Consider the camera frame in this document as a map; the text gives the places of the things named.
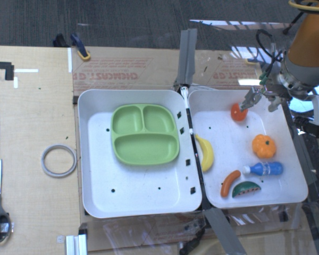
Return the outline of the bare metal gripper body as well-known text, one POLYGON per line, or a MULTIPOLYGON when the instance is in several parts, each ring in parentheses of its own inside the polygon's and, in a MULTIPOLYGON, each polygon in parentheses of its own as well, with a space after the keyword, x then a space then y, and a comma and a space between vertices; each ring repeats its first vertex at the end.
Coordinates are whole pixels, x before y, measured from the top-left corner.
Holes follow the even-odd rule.
POLYGON ((304 84, 290 73, 271 73, 262 77, 263 94, 282 98, 297 98, 306 100, 313 90, 312 86, 304 84))

